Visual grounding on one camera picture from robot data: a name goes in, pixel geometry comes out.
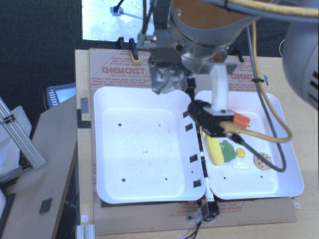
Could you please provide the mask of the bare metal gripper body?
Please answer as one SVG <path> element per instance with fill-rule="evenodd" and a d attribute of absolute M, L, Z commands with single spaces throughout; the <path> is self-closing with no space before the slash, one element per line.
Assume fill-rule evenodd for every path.
<path fill-rule="evenodd" d="M 156 42 L 151 48 L 150 63 L 158 67 L 181 66 L 196 74 L 208 73 L 215 63 L 223 63 L 226 50 L 194 42 L 180 32 L 156 30 Z"/>

